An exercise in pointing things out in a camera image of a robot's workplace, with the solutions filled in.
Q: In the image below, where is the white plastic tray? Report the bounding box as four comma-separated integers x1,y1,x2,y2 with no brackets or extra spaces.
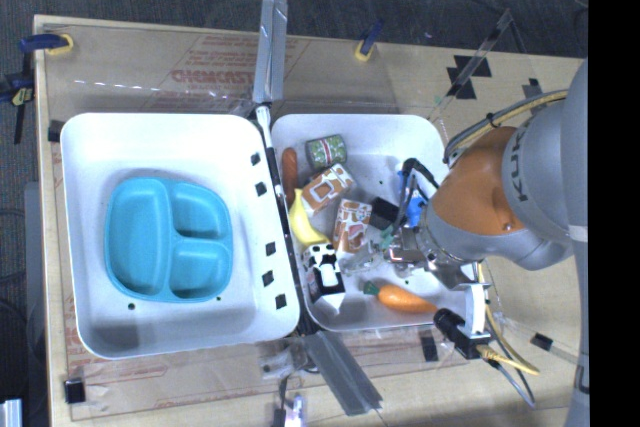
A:
269,113,494,334
59,112,301,360

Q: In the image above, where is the green can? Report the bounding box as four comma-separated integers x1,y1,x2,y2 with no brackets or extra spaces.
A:
305,134,349,170

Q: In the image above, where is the blue divided plate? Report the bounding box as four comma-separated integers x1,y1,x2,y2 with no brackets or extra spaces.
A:
103,177,235,304

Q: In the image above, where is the black cylinder on white bracket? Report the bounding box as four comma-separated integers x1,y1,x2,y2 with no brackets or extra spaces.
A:
432,282,494,360

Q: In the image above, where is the orange carrot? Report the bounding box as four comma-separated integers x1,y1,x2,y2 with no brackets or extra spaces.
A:
363,281,439,315

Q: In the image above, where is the orange and white carton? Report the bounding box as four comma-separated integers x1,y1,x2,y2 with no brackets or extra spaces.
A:
299,163,356,216
332,198,374,255

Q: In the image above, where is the small blue object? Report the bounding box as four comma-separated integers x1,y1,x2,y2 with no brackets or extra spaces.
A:
397,169,427,229

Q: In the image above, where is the black cube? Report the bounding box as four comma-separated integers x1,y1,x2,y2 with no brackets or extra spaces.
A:
368,197,401,231

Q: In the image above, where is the brown cardboard board red print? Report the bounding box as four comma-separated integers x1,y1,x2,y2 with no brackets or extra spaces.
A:
42,23,474,422

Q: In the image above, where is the brown sausage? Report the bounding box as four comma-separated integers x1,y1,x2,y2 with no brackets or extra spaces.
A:
281,147,300,209

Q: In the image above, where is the yellow banana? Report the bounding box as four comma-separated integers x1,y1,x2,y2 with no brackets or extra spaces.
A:
288,188,331,247

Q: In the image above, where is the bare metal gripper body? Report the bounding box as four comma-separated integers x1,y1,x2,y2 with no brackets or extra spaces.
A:
384,224,471,289

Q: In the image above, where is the black and white carton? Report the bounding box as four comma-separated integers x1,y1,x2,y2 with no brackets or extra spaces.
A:
302,243,347,315

